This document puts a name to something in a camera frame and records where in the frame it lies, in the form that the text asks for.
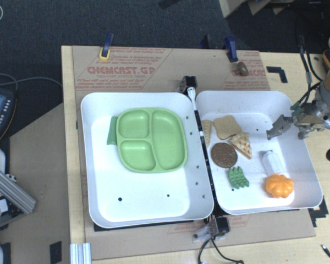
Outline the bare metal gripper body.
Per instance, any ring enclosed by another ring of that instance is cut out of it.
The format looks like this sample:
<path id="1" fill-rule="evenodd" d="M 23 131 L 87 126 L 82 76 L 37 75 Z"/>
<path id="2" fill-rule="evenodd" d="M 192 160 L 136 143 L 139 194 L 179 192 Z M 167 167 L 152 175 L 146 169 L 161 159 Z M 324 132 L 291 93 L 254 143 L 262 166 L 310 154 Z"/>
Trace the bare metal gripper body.
<path id="1" fill-rule="evenodd" d="M 322 101 L 297 102 L 291 111 L 292 122 L 300 131 L 330 130 L 330 108 Z"/>

